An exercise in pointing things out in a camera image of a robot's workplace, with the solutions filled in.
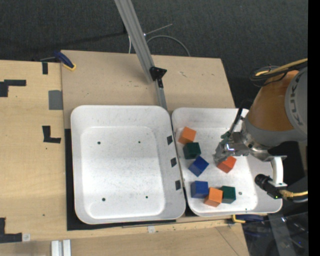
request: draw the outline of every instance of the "wooden board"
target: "wooden board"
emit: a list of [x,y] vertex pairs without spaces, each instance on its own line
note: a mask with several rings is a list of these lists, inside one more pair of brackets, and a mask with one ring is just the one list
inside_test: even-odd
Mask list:
[[[176,232],[82,238],[71,241],[73,256],[249,256],[240,224]],[[1,255],[50,255],[50,242],[0,245]]]
[[[81,105],[157,105],[154,84],[148,84],[135,54],[62,51],[76,64],[62,69],[64,127]],[[224,66],[218,58],[152,56],[167,70],[162,81],[169,113],[181,107],[234,108]]]

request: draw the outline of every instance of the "black tape marking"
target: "black tape marking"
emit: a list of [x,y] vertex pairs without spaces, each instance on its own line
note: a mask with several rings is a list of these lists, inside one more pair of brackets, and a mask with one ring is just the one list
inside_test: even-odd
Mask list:
[[50,126],[42,126],[43,130],[43,142],[48,143],[60,143],[61,138],[51,138],[51,127]]
[[0,97],[8,97],[9,86],[26,86],[27,80],[8,80],[0,82]]
[[172,136],[166,137],[166,141],[168,142],[168,145],[170,145],[174,140],[172,139]]
[[42,62],[42,74],[48,75],[48,63],[47,62]]
[[4,80],[4,84],[7,86],[26,86],[27,80]]
[[22,242],[22,233],[6,234],[6,218],[0,218],[0,244]]
[[50,90],[48,92],[49,97],[49,110],[63,110],[64,104],[62,100],[62,91]]
[[174,157],[171,159],[171,167],[174,167],[177,164],[177,159]]
[[180,180],[177,180],[175,182],[175,190],[179,190],[179,189],[181,189],[181,182],[180,182]]
[[8,86],[4,82],[0,82],[0,97],[8,97]]

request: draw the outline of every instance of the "blue clamp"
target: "blue clamp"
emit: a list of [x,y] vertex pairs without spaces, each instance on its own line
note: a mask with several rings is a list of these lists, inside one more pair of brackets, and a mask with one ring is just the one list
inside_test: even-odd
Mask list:
[[76,64],[72,63],[70,59],[66,55],[64,55],[62,52],[55,50],[53,54],[54,54],[54,57],[57,58],[59,61],[61,61],[63,63],[63,66],[68,70],[74,71],[76,69]]

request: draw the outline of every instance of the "black carpet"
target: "black carpet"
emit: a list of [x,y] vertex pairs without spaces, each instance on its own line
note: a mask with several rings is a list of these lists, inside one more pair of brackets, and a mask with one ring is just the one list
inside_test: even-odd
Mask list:
[[[132,2],[146,39],[168,35],[192,57],[222,60],[236,107],[258,93],[249,81],[251,70],[308,57],[308,0]],[[168,24],[173,25],[148,34]],[[156,38],[149,48],[155,55],[186,56],[170,39]],[[0,0],[0,60],[38,61],[54,50],[127,53],[129,40],[114,1]],[[283,148],[284,154],[299,152],[296,143]],[[304,176],[297,161],[285,170],[290,183]]]

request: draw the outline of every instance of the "wire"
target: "wire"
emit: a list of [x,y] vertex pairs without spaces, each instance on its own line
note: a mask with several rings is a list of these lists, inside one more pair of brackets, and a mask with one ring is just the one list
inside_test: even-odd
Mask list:
[[128,35],[128,38],[129,38],[129,44],[130,44],[130,46],[129,46],[129,54],[131,53],[131,39],[130,39],[130,35]]
[[[289,64],[283,66],[265,66],[262,68],[258,68],[253,70],[250,75],[249,79],[253,82],[253,84],[257,87],[264,87],[268,84],[278,82],[282,80],[286,74],[293,70],[300,70],[308,66],[308,59],[304,58],[298,61],[291,62]],[[266,80],[276,77],[278,75],[282,75],[279,79],[274,81],[269,81],[265,83]]]
[[43,61],[49,61],[49,60],[54,60],[56,57],[48,57],[48,58],[42,58],[39,61],[43,62]]
[[188,48],[187,48],[181,41],[179,41],[178,39],[176,39],[176,38],[174,38],[174,37],[172,37],[172,36],[169,36],[169,35],[155,35],[155,36],[149,38],[149,39],[146,41],[146,43],[148,44],[151,40],[156,39],[156,38],[168,38],[168,39],[171,39],[171,40],[173,40],[173,41],[176,41],[178,44],[180,44],[180,45],[185,49],[185,51],[186,51],[186,53],[188,54],[188,56],[191,57]]
[[293,193],[293,197],[301,197],[308,195],[308,191],[299,192],[299,193]]
[[163,29],[168,28],[168,27],[170,27],[170,26],[172,26],[172,25],[173,25],[173,24],[171,23],[171,24],[168,24],[168,25],[166,25],[166,26],[159,27],[159,28],[157,28],[157,29],[155,29],[155,30],[152,30],[152,31],[150,31],[150,32],[148,32],[148,33],[145,33],[144,36],[147,36],[147,35],[149,35],[149,34],[151,34],[151,33],[157,32],[157,31],[159,31],[159,30],[163,30]]
[[301,200],[292,200],[292,202],[294,202],[294,203],[306,203],[306,202],[308,202],[308,197],[307,198],[305,198],[305,199],[301,199]]
[[303,191],[303,192],[291,192],[286,189],[281,189],[279,193],[282,195],[282,197],[286,200],[292,200],[292,201],[300,201],[300,200],[293,200],[295,197],[302,197],[302,196],[307,196],[308,191]]
[[288,69],[288,68],[291,68],[291,67],[295,67],[297,65],[300,65],[302,63],[305,63],[308,61],[308,58],[304,58],[304,59],[300,59],[300,60],[297,60],[297,61],[294,61],[294,62],[291,62],[289,64],[286,64],[286,65],[283,65],[283,66],[280,66],[272,71],[269,72],[269,74],[273,74],[273,73],[276,73],[278,71],[283,71],[285,69]]

